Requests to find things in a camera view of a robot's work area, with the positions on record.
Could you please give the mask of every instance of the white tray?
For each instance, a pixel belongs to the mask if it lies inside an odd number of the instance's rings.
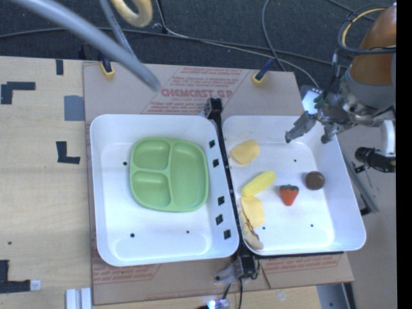
[[[193,212],[162,212],[133,199],[131,149],[150,136],[181,138],[204,150],[209,169],[205,205]],[[90,142],[97,248],[104,261],[121,267],[226,258],[236,251],[236,220],[216,129],[209,120],[185,115],[102,115],[91,123]]]
[[[339,143],[335,137],[322,144],[323,128],[317,123],[305,136],[287,144],[285,133],[297,118],[234,116],[223,124],[238,208],[241,188],[248,181],[267,170],[277,175],[270,188],[256,195],[265,212],[265,223],[255,229],[264,248],[250,250],[262,256],[357,250],[366,233]],[[247,140],[259,144],[260,154],[249,165],[240,165],[230,157],[230,150]],[[304,177],[310,171],[324,175],[322,189],[305,186]],[[277,192],[280,185],[288,184],[299,187],[289,207]]]

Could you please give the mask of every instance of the green divided plate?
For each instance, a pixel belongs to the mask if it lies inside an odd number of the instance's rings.
[[[135,200],[159,211],[190,212],[209,195],[209,172],[203,149],[175,138],[138,141],[130,158],[130,185]]]

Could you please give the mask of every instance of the cardboard sheet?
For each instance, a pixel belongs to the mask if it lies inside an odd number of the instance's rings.
[[[85,63],[84,103],[88,154],[89,207],[94,304],[126,303],[224,293],[226,286],[214,282],[214,274],[226,268],[230,257],[192,262],[113,267],[99,256],[95,217],[89,127],[99,115],[113,113],[203,113],[207,99],[219,97],[222,118],[232,115],[300,115],[303,112],[293,73],[269,71],[265,81],[253,85],[256,70],[147,65],[162,88],[153,92],[121,65],[107,79],[98,63]],[[290,288],[352,281],[345,253],[325,256],[280,257],[260,260],[261,272],[247,281],[245,291]]]

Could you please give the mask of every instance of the gray hose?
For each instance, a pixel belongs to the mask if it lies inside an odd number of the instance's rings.
[[[130,47],[129,41],[127,41],[126,36],[124,35],[122,28],[120,25],[117,23],[117,19],[110,8],[110,3],[109,0],[98,0],[104,15],[106,16],[106,19],[108,20],[108,23],[113,31],[113,34],[116,37],[116,40],[119,44],[121,44],[125,49],[127,49],[132,55],[136,56],[133,49]]]
[[[54,0],[9,1],[27,8],[63,28],[67,28],[71,33],[87,41],[109,58],[123,64],[125,68],[134,73],[152,90],[157,91],[160,89],[159,80],[134,55],[65,6]]]

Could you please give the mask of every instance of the floor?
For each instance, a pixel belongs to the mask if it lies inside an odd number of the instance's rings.
[[[379,128],[357,126],[339,136],[342,151],[356,162],[353,153],[360,146],[380,148]],[[352,283],[357,309],[397,308],[397,208],[396,173],[368,169],[358,174],[374,200],[378,212],[363,216],[367,239],[357,251],[349,252],[355,281]],[[359,200],[360,208],[365,205]]]

